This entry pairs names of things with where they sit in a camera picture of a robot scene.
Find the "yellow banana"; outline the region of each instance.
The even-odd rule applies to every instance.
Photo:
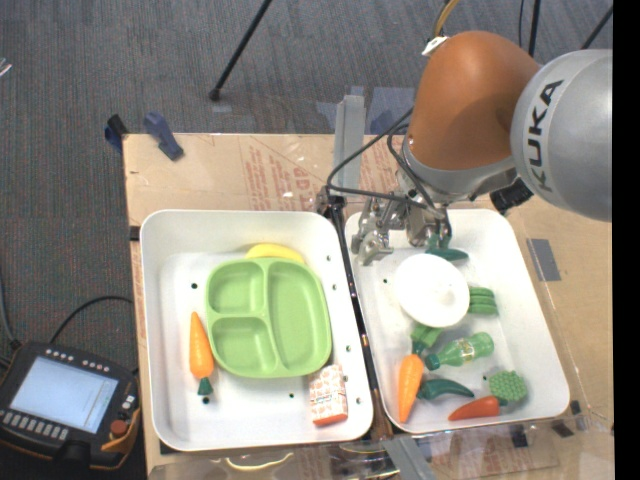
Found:
[[[245,258],[286,258],[293,261],[299,261],[304,263],[302,255],[290,247],[286,247],[280,244],[256,244],[252,246],[245,255]]]

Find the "green bottle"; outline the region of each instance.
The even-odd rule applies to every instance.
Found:
[[[466,338],[450,341],[437,354],[429,354],[424,363],[429,370],[437,370],[443,364],[462,366],[478,357],[493,352],[493,339],[486,332],[478,332]]]

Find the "gray carpet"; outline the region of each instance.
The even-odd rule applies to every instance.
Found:
[[[92,298],[132,296],[109,117],[132,132],[156,110],[175,132],[332,133],[335,105],[362,93],[367,131],[378,131],[411,105],[444,1],[273,0],[214,103],[208,92],[262,0],[0,0],[0,58],[13,65],[0,77],[0,269],[15,337],[47,341]],[[580,49],[612,5],[541,0],[534,58]],[[527,49],[533,8],[462,0],[445,31],[489,30]],[[613,18],[590,47],[613,47]],[[137,365],[126,302],[87,308],[57,342]],[[0,356],[10,353],[0,332]],[[142,437],[120,470],[77,476],[0,447],[0,478],[142,479]]]

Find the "orange carrot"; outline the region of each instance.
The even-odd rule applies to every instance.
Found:
[[[500,401],[495,396],[489,395],[458,407],[449,414],[449,421],[481,418],[483,416],[498,416],[499,414]]]
[[[398,375],[398,409],[401,422],[407,421],[409,417],[420,389],[423,371],[424,363],[418,354],[408,354],[402,358]]]
[[[196,378],[200,379],[198,394],[209,395],[213,393],[213,388],[207,378],[213,373],[213,353],[207,333],[196,311],[191,313],[189,337],[189,369]]]

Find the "wooden table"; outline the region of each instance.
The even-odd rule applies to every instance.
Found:
[[[149,214],[167,208],[313,211],[315,196],[331,170],[333,135],[203,133],[176,134],[176,139],[185,151],[177,161],[166,157],[150,135],[123,139],[145,450],[150,478],[181,478],[180,468],[187,462],[193,478],[198,477],[198,468],[206,478],[211,468],[223,467],[219,460],[208,459],[213,454],[161,453],[153,429],[139,227]],[[361,186],[386,192],[395,186],[395,171],[388,151],[377,144],[362,157]],[[466,206],[490,207],[490,201],[480,198]],[[511,444],[496,448],[505,440],[490,429],[449,436],[442,443],[436,440],[431,445],[431,467],[438,478],[496,473],[518,479],[611,478],[612,225],[555,208],[537,197],[511,210],[508,220],[565,369],[575,401],[572,408],[579,412],[568,410],[557,421],[532,424],[524,451]],[[493,455],[488,446],[496,448]],[[287,467],[297,471],[291,478],[311,480],[322,478],[323,471],[327,474],[328,456],[322,448],[304,447],[287,460]],[[233,471],[230,478],[246,477]]]

